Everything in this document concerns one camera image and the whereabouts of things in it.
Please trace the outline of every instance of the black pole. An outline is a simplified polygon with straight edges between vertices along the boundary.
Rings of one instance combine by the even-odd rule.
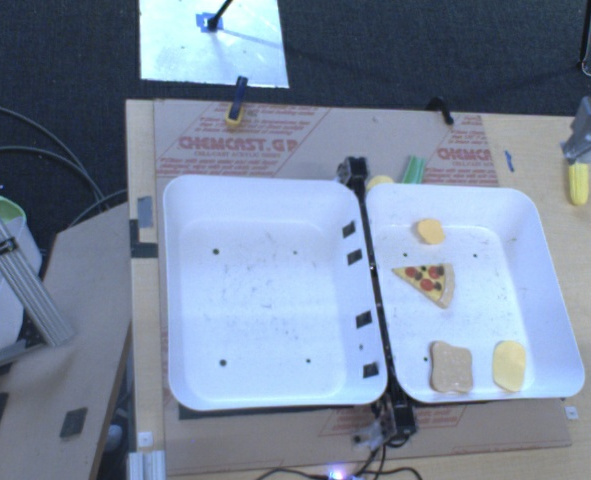
[[[233,0],[226,0],[226,2],[224,2],[222,7],[220,7],[219,11],[217,11],[217,14],[215,14],[215,16],[213,16],[212,18],[209,18],[207,20],[208,30],[210,30],[210,31],[217,30],[217,24],[219,23],[219,19],[222,17],[222,14],[224,14],[226,9],[228,9],[228,6],[231,5],[232,1]]]
[[[582,32],[582,45],[579,49],[579,62],[577,67],[581,68],[586,60],[588,52],[588,41],[591,35],[591,0],[586,0],[586,14],[584,16],[584,31]]]

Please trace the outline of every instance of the pizza slice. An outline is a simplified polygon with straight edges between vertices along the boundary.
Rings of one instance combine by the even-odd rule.
[[[393,272],[442,309],[446,309],[453,299],[455,272],[450,263],[400,267],[394,268]]]

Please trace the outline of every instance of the black carpet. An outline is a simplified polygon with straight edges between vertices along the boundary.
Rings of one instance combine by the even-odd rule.
[[[290,89],[250,101],[422,109],[440,95],[457,111],[570,116],[591,95],[576,68],[586,0],[278,2]],[[141,81],[138,63],[138,0],[0,0],[0,105],[60,137],[105,194],[126,186],[126,99],[232,95]],[[2,145],[62,153],[0,113]],[[44,250],[94,201],[69,167],[27,152],[0,153],[0,194]]]

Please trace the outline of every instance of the yellow corn cob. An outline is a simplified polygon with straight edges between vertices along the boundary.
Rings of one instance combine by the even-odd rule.
[[[568,168],[571,202],[581,206],[588,201],[588,164],[574,163]]]

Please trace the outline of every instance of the pepperoni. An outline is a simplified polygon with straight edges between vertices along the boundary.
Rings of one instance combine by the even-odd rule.
[[[430,292],[433,289],[433,281],[430,279],[422,279],[419,285],[422,287],[422,290]]]

